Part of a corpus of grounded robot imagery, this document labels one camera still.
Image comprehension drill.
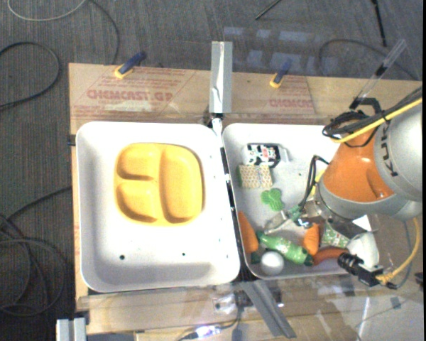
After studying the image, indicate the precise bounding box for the green broccoli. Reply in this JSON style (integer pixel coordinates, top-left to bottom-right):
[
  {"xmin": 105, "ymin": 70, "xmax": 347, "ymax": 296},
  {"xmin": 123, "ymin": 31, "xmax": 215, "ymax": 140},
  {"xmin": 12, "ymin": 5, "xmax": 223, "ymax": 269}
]
[{"xmin": 260, "ymin": 188, "xmax": 285, "ymax": 212}]

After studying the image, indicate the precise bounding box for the green and white packet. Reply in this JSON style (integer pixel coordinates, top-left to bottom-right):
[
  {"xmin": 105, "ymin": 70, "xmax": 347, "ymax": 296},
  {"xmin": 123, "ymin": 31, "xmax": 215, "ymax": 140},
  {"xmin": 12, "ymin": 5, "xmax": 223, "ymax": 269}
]
[{"xmin": 320, "ymin": 222, "xmax": 351, "ymax": 249}]

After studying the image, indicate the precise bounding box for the yellow divided plate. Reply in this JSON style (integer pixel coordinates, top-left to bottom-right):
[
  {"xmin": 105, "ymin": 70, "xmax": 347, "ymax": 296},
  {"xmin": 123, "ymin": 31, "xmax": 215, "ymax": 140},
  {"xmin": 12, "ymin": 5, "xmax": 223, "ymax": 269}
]
[{"xmin": 114, "ymin": 142, "xmax": 206, "ymax": 226}]

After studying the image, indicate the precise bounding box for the white ball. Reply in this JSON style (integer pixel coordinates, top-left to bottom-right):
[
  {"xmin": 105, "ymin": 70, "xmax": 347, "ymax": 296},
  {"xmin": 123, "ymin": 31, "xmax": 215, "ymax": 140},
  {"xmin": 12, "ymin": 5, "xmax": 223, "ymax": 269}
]
[{"xmin": 260, "ymin": 250, "xmax": 285, "ymax": 277}]

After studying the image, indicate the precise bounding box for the white plastic tray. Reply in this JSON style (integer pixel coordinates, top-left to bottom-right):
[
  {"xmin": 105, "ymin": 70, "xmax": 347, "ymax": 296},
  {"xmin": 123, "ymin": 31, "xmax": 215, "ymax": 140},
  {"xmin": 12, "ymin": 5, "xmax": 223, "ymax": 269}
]
[
  {"xmin": 75, "ymin": 120, "xmax": 241, "ymax": 293},
  {"xmin": 221, "ymin": 122, "xmax": 378, "ymax": 281}
]

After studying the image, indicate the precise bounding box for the black cylinder on white bracket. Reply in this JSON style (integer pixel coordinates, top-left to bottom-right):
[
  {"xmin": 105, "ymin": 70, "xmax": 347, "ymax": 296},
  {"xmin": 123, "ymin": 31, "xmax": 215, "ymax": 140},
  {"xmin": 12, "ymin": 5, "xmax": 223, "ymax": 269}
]
[{"xmin": 337, "ymin": 214, "xmax": 386, "ymax": 288}]

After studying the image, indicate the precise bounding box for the orange carrot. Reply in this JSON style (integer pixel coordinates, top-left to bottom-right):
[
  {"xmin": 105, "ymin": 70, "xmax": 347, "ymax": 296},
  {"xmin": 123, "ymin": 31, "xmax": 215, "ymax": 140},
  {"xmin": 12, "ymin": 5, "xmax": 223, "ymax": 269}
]
[
  {"xmin": 237, "ymin": 210, "xmax": 262, "ymax": 264},
  {"xmin": 302, "ymin": 222, "xmax": 322, "ymax": 256}
]

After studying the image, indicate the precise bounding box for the brown cardboard board red print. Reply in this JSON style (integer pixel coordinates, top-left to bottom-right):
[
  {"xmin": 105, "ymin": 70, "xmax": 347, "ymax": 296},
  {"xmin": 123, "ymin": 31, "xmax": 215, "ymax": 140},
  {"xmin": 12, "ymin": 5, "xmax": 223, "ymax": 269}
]
[{"xmin": 67, "ymin": 62, "xmax": 423, "ymax": 335}]

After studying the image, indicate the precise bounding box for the beige patterned packet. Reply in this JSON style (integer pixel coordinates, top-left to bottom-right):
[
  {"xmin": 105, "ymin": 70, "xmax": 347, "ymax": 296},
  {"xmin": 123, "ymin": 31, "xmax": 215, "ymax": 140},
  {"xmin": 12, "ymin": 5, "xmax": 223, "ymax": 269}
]
[{"xmin": 236, "ymin": 163, "xmax": 274, "ymax": 190}]

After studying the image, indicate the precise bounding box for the black and white carton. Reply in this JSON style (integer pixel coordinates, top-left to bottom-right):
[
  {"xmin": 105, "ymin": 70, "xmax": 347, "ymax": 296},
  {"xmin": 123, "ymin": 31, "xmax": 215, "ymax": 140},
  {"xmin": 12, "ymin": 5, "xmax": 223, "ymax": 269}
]
[{"xmin": 244, "ymin": 142, "xmax": 290, "ymax": 168}]

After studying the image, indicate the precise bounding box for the orange sausage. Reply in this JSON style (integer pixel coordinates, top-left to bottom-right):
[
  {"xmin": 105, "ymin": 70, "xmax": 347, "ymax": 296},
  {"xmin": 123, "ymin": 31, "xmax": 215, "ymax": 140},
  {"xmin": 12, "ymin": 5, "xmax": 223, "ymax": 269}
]
[{"xmin": 312, "ymin": 247, "xmax": 349, "ymax": 266}]

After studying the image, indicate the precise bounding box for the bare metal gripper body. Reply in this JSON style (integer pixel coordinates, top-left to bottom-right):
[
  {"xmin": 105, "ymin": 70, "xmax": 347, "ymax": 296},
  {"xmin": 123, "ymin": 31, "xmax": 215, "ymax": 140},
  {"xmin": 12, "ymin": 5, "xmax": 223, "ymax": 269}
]
[{"xmin": 300, "ymin": 199, "xmax": 330, "ymax": 227}]

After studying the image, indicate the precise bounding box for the green bottle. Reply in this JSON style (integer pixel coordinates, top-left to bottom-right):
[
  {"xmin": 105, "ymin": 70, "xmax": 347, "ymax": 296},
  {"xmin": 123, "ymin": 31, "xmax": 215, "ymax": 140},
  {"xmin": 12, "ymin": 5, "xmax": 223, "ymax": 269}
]
[{"xmin": 256, "ymin": 229, "xmax": 315, "ymax": 266}]

